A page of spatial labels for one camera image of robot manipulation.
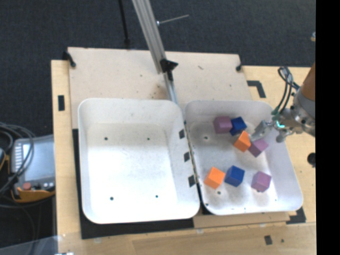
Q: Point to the orange cube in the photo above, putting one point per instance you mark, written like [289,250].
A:
[214,178]
[242,142]

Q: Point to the black cylinder on white bracket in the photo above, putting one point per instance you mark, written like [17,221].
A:
[312,159]

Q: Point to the pale flat board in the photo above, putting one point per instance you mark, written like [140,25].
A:
[119,73]

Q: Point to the purple cube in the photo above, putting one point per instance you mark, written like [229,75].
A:
[261,181]
[258,147]
[222,125]

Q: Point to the white plastic tray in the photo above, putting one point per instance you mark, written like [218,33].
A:
[225,155]
[132,169]

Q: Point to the blue cube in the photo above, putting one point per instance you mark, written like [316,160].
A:
[234,176]
[239,124]

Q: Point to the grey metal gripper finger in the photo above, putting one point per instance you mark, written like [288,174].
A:
[261,130]
[280,136]

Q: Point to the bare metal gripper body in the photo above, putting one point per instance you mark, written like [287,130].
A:
[300,121]

